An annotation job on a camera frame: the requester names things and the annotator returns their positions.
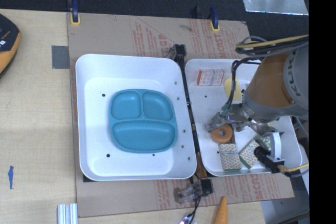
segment table surface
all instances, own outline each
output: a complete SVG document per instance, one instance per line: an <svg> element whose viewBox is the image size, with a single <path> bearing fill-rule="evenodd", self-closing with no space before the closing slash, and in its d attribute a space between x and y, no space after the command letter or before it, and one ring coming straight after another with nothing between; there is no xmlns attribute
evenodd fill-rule
<svg viewBox="0 0 336 224"><path fill-rule="evenodd" d="M76 202L69 69L53 69L52 46L67 46L64 12L0 9L22 32L0 79L0 223L57 223L57 205ZM8 171L13 167L13 187ZM217 206L194 221L213 223ZM187 209L79 218L78 223L179 223ZM228 223L265 223L260 202L228 205Z"/></svg>

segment yellow cable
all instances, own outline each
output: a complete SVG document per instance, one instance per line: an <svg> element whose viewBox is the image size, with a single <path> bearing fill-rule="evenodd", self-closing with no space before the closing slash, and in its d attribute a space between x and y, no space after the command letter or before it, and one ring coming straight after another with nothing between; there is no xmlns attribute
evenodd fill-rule
<svg viewBox="0 0 336 224"><path fill-rule="evenodd" d="M243 45L237 45L237 48L255 48L255 47L261 47L261 46L267 46L267 45L272 45L272 44L277 44L277 43L282 43L282 42L289 42L293 40L297 40L303 37L308 37L308 35L303 35L303 36L297 36L297 37L288 37L288 38L281 38L273 41L267 41L267 42L261 42L261 43L254 43L252 42L245 42Z"/></svg>
<svg viewBox="0 0 336 224"><path fill-rule="evenodd" d="M292 167L292 168L287 168L285 165L278 165L278 168L279 168L281 173L285 173L285 172L294 172L294 171L297 171L299 169L305 168L307 166L309 166L309 163L302 164L300 166Z"/></svg>

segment blue tape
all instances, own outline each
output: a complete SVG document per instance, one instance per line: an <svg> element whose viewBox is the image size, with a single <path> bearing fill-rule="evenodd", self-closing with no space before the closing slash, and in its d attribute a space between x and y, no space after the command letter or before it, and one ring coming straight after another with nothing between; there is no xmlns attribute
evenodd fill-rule
<svg viewBox="0 0 336 224"><path fill-rule="evenodd" d="M14 172L13 172L14 167L11 165L9 167L9 171L8 171L8 178L9 178L9 188L13 189L13 176L14 176Z"/></svg>

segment cardboard sheet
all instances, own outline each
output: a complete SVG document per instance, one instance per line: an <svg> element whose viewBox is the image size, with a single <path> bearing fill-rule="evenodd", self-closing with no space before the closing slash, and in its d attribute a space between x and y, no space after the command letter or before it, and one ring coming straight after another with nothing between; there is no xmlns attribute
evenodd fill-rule
<svg viewBox="0 0 336 224"><path fill-rule="evenodd" d="M137 17L80 14L80 25L68 22L70 83L75 147L76 191L79 217L124 214L194 207L178 204L174 189L190 185L181 180L126 180L92 182L85 179L79 165L75 64L84 54L111 54L166 57L174 44L186 46L186 61L193 58L239 59L235 45L249 36L244 22L219 21L213 32L205 19ZM293 197L289 178L282 174L251 174L213 177L214 193L200 206L219 205L223 196L228 204Z"/></svg>

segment robotic hand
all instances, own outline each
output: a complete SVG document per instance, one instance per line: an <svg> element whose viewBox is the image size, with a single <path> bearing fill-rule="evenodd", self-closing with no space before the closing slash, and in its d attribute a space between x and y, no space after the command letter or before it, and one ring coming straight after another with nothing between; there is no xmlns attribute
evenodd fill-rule
<svg viewBox="0 0 336 224"><path fill-rule="evenodd" d="M308 35L267 42L258 37L248 37L236 52L248 57L232 64L232 87L222 111L217 112L207 125L209 132L228 124L239 132L246 126L259 135L276 133L268 123L281 116L295 116L308 120ZM232 104L236 89L236 69L242 63L259 64L240 104ZM272 172L279 169L271 152L259 148L258 159Z"/></svg>

